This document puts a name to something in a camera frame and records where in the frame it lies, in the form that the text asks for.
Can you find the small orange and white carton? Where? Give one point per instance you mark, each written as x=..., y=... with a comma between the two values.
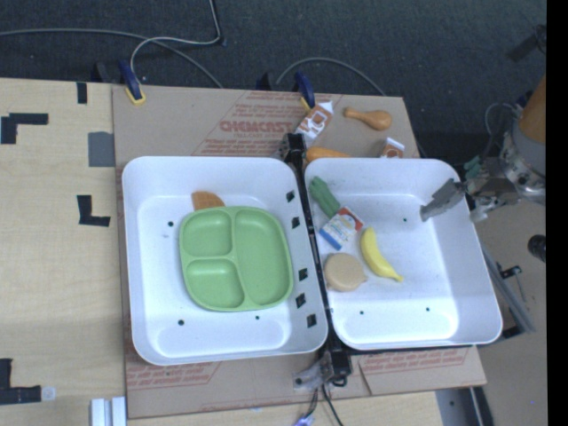
x=392, y=149

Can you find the thin black rod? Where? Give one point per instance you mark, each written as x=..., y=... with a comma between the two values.
x=316, y=242

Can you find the yellow banana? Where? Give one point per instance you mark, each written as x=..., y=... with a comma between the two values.
x=375, y=257

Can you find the orange pizza slice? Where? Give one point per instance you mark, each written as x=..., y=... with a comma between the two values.
x=205, y=200

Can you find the white, blue and red carton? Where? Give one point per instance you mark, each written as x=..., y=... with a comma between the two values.
x=341, y=229

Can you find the green divided plate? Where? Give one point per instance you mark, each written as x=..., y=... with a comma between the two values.
x=262, y=260

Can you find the tan round biscuit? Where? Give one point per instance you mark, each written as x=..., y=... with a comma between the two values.
x=344, y=272

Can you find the orange carrot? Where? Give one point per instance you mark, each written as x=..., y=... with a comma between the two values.
x=324, y=153

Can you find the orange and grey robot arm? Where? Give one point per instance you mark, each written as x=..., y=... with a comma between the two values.
x=534, y=113

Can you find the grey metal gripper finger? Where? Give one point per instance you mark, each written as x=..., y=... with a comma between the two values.
x=437, y=211
x=448, y=189

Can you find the white plastic tray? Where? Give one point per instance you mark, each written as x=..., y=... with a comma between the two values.
x=146, y=282
x=444, y=282

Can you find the brown chicken drumstick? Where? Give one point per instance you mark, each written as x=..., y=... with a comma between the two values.
x=375, y=119

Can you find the tall orange and white carton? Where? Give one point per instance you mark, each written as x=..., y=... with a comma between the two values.
x=316, y=122

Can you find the brown cardboard board, red print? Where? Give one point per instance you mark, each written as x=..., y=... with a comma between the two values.
x=177, y=122

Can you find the green toy vegetable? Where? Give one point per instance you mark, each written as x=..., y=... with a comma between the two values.
x=325, y=195

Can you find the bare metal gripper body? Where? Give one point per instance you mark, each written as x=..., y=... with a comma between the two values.
x=497, y=184

